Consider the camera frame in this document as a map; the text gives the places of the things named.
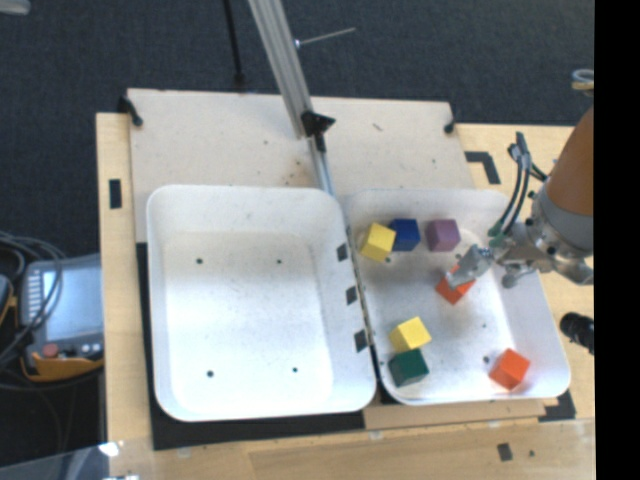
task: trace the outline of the small screen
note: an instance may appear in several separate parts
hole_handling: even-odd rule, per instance
[[[43,297],[46,297],[55,281],[55,272],[43,273]],[[62,290],[51,316],[47,319],[47,339],[56,341],[86,334],[102,333],[102,282],[99,266],[65,269]]]

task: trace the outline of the metal rod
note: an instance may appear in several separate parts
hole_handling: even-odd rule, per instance
[[[267,52],[271,70],[284,98],[294,132],[298,137],[306,137],[302,115],[306,111],[313,112],[313,107],[282,1],[248,1]],[[340,31],[330,34],[330,36],[342,33],[347,33],[347,31]],[[307,141],[320,188],[335,196],[326,154],[318,150],[315,137],[307,139]]]
[[[296,48],[298,48],[298,50],[300,49],[301,46],[304,46],[305,44],[311,44],[311,43],[316,43],[318,41],[324,41],[325,39],[331,39],[333,37],[338,37],[338,36],[342,36],[344,34],[350,34],[351,32],[355,32],[356,31],[356,27],[351,27],[351,28],[345,28],[344,30],[338,30],[337,32],[331,32],[330,34],[324,34],[321,36],[316,36],[316,37],[311,37],[309,39],[303,39],[302,41],[296,39],[294,41]]]
[[[231,10],[231,1],[222,0],[224,6],[224,15],[227,20],[227,30],[229,32],[229,41],[231,42],[231,53],[233,55],[233,64],[236,69],[235,79],[237,83],[244,81],[244,73],[242,73],[242,64],[240,62],[240,49],[238,48],[238,38],[236,37],[236,26],[233,21],[233,12]]]

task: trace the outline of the orange cube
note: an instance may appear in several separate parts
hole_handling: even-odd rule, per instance
[[[526,357],[508,348],[496,361],[489,372],[489,377],[511,390],[522,382],[530,364],[531,362]]]
[[[453,274],[456,270],[458,270],[458,265],[453,267],[450,272]],[[447,276],[444,276],[437,284],[436,291],[445,299],[447,299],[451,305],[454,305],[462,297],[464,297],[465,293],[469,291],[469,289],[475,284],[475,282],[476,281],[474,279],[473,281],[461,284],[460,286],[456,287],[455,290],[452,290],[449,287],[449,283],[447,282]]]

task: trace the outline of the green cube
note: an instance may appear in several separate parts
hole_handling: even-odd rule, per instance
[[[420,349],[402,352],[389,361],[389,371],[397,387],[420,382],[429,373]]]

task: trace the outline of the cube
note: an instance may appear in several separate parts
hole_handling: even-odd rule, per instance
[[[389,228],[396,232],[394,251],[413,251],[420,243],[420,230],[415,219],[395,219]]]
[[[389,371],[397,387],[420,382],[429,374],[427,363],[419,349],[402,352],[389,361]]]
[[[455,219],[437,219],[427,224],[427,245],[433,252],[452,251],[460,243]]]
[[[360,254],[376,261],[384,261],[396,239],[396,232],[382,224],[374,222],[369,226]]]
[[[450,272],[453,273],[458,270],[458,265],[453,267]],[[468,283],[457,286],[454,290],[449,287],[447,276],[443,276],[440,282],[436,285],[436,292],[442,295],[452,306],[455,305],[475,284],[476,280],[469,281]]]
[[[507,348],[489,372],[489,377],[508,390],[512,390],[522,382],[530,364],[526,357]]]
[[[398,325],[389,333],[389,339],[395,351],[400,353],[429,343],[431,335],[420,317],[416,316]]]

